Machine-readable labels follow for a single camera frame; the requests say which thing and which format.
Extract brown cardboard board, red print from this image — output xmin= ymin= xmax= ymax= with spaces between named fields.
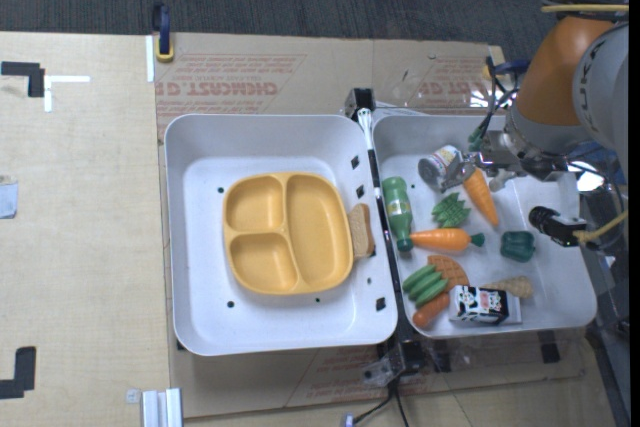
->
xmin=152 ymin=32 xmax=621 ymax=421

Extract small silver can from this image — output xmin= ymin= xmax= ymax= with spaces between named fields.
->
xmin=417 ymin=144 xmax=464 ymax=192

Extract beige ice cream cone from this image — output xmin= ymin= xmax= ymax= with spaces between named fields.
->
xmin=481 ymin=275 xmax=535 ymax=301

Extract brown bread slice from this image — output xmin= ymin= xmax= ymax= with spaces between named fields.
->
xmin=346 ymin=202 xmax=377 ymax=260

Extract green bottle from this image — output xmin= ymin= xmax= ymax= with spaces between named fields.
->
xmin=380 ymin=175 xmax=416 ymax=253

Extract green lettuce leaf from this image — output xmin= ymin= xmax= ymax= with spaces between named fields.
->
xmin=430 ymin=191 xmax=473 ymax=230

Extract orange carrot with green top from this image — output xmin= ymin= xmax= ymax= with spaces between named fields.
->
xmin=408 ymin=227 xmax=487 ymax=253

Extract yellow divided plate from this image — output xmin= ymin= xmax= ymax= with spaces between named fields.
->
xmin=221 ymin=171 xmax=356 ymax=297

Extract thin black and white rod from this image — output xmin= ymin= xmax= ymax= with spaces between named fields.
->
xmin=356 ymin=108 xmax=403 ymax=347

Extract white plastic tray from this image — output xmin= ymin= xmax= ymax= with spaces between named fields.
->
xmin=371 ymin=114 xmax=599 ymax=341
xmin=163 ymin=113 xmax=400 ymax=358

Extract green bell pepper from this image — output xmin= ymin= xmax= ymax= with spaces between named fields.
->
xmin=499 ymin=230 xmax=537 ymax=264

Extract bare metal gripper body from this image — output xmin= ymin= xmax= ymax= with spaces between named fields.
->
xmin=475 ymin=129 xmax=571 ymax=181

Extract black cylinder on white bracket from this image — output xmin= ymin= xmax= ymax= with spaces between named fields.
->
xmin=527 ymin=168 xmax=589 ymax=249

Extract small orange sausage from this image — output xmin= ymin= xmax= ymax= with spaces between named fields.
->
xmin=411 ymin=291 xmax=453 ymax=330

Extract brown waffle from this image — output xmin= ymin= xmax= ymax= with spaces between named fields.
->
xmin=426 ymin=254 xmax=472 ymax=293

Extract green pea pods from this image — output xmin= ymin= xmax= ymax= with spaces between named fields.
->
xmin=401 ymin=263 xmax=450 ymax=309

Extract black and white milk carton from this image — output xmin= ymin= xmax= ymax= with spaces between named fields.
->
xmin=448 ymin=284 xmax=524 ymax=327

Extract black block with thin wires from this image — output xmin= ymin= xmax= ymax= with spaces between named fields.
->
xmin=350 ymin=87 xmax=377 ymax=117
xmin=375 ymin=338 xmax=427 ymax=377

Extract orange carrot without leaves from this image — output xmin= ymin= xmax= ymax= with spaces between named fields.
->
xmin=461 ymin=165 xmax=501 ymax=229

